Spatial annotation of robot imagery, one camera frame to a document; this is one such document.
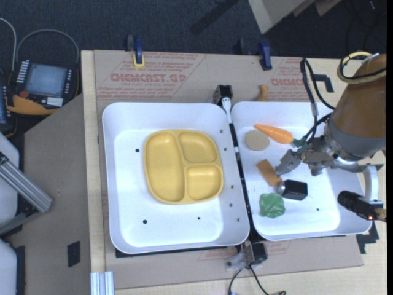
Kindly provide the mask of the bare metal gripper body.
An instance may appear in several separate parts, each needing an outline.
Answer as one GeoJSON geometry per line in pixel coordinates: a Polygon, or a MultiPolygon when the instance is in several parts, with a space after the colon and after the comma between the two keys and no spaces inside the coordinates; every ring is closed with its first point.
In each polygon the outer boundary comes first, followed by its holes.
{"type": "Polygon", "coordinates": [[[328,135],[314,138],[309,148],[300,156],[309,168],[337,168],[340,145],[328,135]]]}

